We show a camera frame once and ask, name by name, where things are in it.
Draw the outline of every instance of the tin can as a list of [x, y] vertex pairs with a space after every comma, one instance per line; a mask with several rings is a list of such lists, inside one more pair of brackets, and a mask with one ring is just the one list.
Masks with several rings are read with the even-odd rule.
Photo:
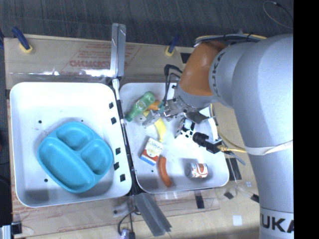
[[205, 163], [187, 163], [185, 175], [188, 178], [205, 178], [208, 175], [208, 168]]

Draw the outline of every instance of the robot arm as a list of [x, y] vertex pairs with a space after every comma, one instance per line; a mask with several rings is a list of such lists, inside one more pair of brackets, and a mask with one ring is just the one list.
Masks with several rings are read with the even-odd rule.
[[287, 34], [228, 47], [201, 43], [175, 90], [192, 109], [214, 102], [234, 109], [258, 186], [260, 239], [294, 238], [292, 80]]

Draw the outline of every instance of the dark floor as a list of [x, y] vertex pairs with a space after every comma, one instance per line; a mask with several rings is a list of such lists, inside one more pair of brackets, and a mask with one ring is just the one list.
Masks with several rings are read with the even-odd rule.
[[[293, 16], [294, 0], [0, 0], [0, 28], [7, 37], [17, 26], [29, 34], [108, 40], [110, 33], [101, 29], [116, 22], [126, 25], [127, 42], [166, 45], [178, 33], [178, 46], [189, 47], [208, 34], [292, 33]], [[0, 200], [7, 196], [10, 178], [6, 118], [0, 50]]]

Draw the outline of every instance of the blue divided plate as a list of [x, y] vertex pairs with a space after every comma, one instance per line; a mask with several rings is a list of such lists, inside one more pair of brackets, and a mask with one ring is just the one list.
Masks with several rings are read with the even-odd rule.
[[108, 144], [79, 122], [68, 122], [50, 133], [40, 143], [37, 158], [56, 183], [73, 193], [91, 189], [113, 163]]

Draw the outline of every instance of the plastic bottle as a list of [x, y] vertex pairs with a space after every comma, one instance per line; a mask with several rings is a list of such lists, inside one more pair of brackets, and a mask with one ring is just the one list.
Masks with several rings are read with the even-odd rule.
[[155, 102], [154, 95], [147, 91], [132, 107], [131, 111], [125, 115], [125, 119], [130, 122], [132, 119], [141, 115], [152, 103]]

